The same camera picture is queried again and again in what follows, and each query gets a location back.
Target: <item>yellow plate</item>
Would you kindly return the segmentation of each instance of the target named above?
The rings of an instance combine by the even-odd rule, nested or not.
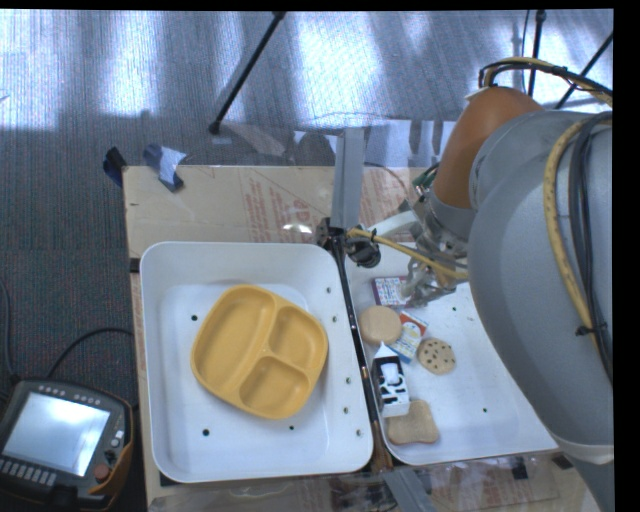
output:
[[[191,349],[191,369],[217,397],[269,419],[306,403],[327,358],[322,324],[304,309],[255,285],[227,289]]]

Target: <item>screen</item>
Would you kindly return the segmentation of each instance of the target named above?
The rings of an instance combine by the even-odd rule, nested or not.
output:
[[[2,454],[84,476],[109,415],[30,392]]]

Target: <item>snack package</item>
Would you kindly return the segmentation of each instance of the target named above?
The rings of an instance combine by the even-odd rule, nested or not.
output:
[[[398,309],[407,305],[409,297],[403,297],[402,287],[406,276],[376,277],[371,280],[373,296],[379,306],[388,306]]]
[[[407,311],[400,311],[399,314],[402,332],[400,337],[389,345],[389,348],[398,354],[402,362],[410,363],[416,355],[422,337],[427,332],[428,324]]]

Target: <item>cookie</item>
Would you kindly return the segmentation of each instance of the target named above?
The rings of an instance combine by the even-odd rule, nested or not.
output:
[[[436,375],[449,373],[456,366],[456,355],[451,345],[438,338],[422,340],[416,355],[420,364]]]
[[[412,400],[406,415],[392,416],[386,421],[387,437],[393,444],[431,444],[440,437],[431,408],[424,400]]]
[[[402,334],[400,317],[387,306],[370,306],[358,315],[362,340],[374,345],[390,344]]]

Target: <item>tripod leg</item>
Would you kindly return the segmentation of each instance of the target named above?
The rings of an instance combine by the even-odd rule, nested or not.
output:
[[[611,43],[611,41],[613,41],[613,32],[611,32],[611,34],[609,34],[609,37],[607,37],[607,39],[605,40],[604,43],[602,43],[602,46],[598,49],[598,51],[593,55],[593,57],[591,58],[591,60],[589,61],[589,64],[587,64],[585,66],[585,68],[582,70],[582,73],[580,73],[580,76],[587,76],[587,73],[591,70],[591,68],[593,67],[593,65],[598,61],[598,59],[600,58],[600,55],[602,55],[604,53],[604,51],[607,49],[607,47],[609,46],[609,44]],[[572,85],[571,87],[569,87],[569,90],[565,93],[565,95],[562,97],[562,99],[558,102],[558,104],[553,107],[554,109],[559,109],[562,107],[562,105],[565,104],[565,102],[569,99],[569,96],[571,96],[571,93],[573,93],[573,91],[575,91],[576,86]]]
[[[285,14],[286,14],[286,11],[273,11],[273,20],[271,20],[271,23],[269,24],[267,31],[265,32],[264,36],[262,36],[262,39],[260,40],[260,43],[258,44],[256,51],[253,52],[253,55],[251,56],[251,59],[249,60],[247,66],[242,71],[242,75],[240,75],[240,78],[238,78],[236,85],[233,87],[233,90],[231,91],[229,98],[227,98],[227,101],[220,109],[220,112],[218,113],[216,120],[209,125],[209,132],[212,133],[213,135],[217,135],[220,132],[220,123],[222,123],[222,121],[224,120],[224,116],[227,115],[227,112],[229,108],[231,108],[233,101],[236,99],[236,96],[240,92],[240,89],[242,89],[242,85],[244,84],[245,80],[249,77],[249,74],[251,73],[253,66],[258,61],[258,58],[260,57],[262,50],[264,50],[265,46],[267,46],[269,39],[271,39],[272,34],[274,33],[274,31],[278,26],[278,23],[280,23],[280,21],[284,18]]]
[[[533,40],[533,58],[538,58],[538,53],[540,52],[540,37],[542,37],[542,23],[547,19],[547,13],[544,9],[538,9],[536,11],[536,35]],[[536,80],[536,70],[532,69],[531,74],[529,75],[529,96],[533,97],[533,84]]]

